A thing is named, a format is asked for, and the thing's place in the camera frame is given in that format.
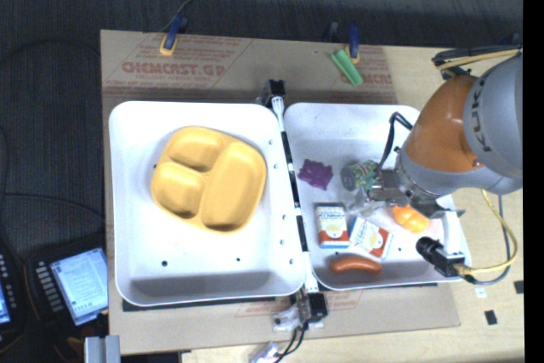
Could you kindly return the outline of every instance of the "yellow cable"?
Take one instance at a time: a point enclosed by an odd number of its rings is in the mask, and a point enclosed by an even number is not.
[[[493,214],[499,220],[504,230],[508,233],[508,236],[510,237],[510,240],[512,241],[513,253],[510,259],[508,259],[506,262],[503,262],[502,264],[498,264],[496,266],[490,266],[487,268],[471,268],[470,266],[466,266],[465,264],[456,264],[454,265],[454,268],[456,269],[459,275],[480,274],[480,273],[494,272],[497,270],[505,269],[506,267],[513,264],[516,257],[518,256],[518,241],[516,239],[516,236],[514,236],[512,230],[510,229],[510,227],[508,227],[507,223],[504,221],[499,211],[497,211],[496,208],[491,204],[491,201],[487,195],[487,192],[482,190],[482,195],[484,196],[485,202],[490,207]]]
[[[498,58],[499,56],[514,56],[519,53],[519,50],[513,48],[511,50],[502,50],[501,52],[494,52],[490,54],[478,54],[475,56],[468,56],[466,58],[461,58],[459,60],[452,60],[450,62],[445,62],[441,65],[436,65],[436,68],[439,70],[447,70],[451,67],[457,67],[459,65],[471,64],[473,62],[478,62],[479,60],[490,60],[491,58]]]

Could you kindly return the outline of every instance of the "sausage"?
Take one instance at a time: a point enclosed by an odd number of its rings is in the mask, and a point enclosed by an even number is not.
[[[370,272],[372,274],[379,274],[382,272],[382,265],[369,258],[362,258],[361,256],[347,256],[332,260],[329,264],[332,272],[340,273],[351,270],[362,270]]]

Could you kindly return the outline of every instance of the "electronic device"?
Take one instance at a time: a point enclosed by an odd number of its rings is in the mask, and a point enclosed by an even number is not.
[[[85,337],[108,332],[104,237],[38,252],[25,265],[25,281],[48,340],[63,360],[81,362]]]
[[[0,238],[0,354],[25,331],[26,295],[22,275],[5,242]]]

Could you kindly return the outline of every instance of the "device screen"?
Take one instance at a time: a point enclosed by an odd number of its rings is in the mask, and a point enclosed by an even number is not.
[[[102,248],[52,262],[51,270],[77,326],[107,309],[108,269]]]
[[[3,294],[2,282],[0,282],[0,325],[10,322],[8,307],[6,305],[6,298]]]

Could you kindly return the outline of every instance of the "white tray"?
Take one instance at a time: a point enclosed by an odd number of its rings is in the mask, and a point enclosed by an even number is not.
[[[393,244],[384,260],[366,255],[357,247],[334,250],[319,246],[314,204],[342,202],[347,206],[354,202],[354,192],[349,192],[342,186],[340,171],[344,166],[357,162],[380,161],[388,137],[388,120],[396,111],[412,123],[419,115],[417,110],[402,105],[297,103],[286,110],[285,126],[296,174],[303,166],[304,159],[332,166],[333,177],[326,190],[312,187],[297,179],[304,228],[315,276],[321,284],[330,289],[349,290],[460,280],[444,278],[417,253],[417,240],[424,235],[438,239],[443,244],[447,242],[450,246],[458,247],[466,255],[467,264],[470,264],[467,243],[459,219],[454,213],[446,218],[446,221],[432,220],[425,232],[413,235],[400,227],[391,215],[379,209],[367,219],[394,235]],[[405,128],[395,124],[394,147],[401,146],[408,133]],[[392,152],[384,168],[394,165],[394,155]],[[441,205],[455,209],[450,196],[443,197]],[[348,217],[348,227],[352,219],[353,216]],[[457,241],[445,241],[445,224],[448,236],[457,238]],[[359,271],[332,273],[329,270],[329,261],[345,253],[358,254],[381,262],[382,272],[379,275]]]
[[[267,180],[249,224],[232,235],[197,229],[152,200],[153,166],[171,135],[203,126],[259,150]],[[302,248],[281,135],[261,105],[132,101],[110,114],[119,293],[138,306],[289,295],[303,284]]]

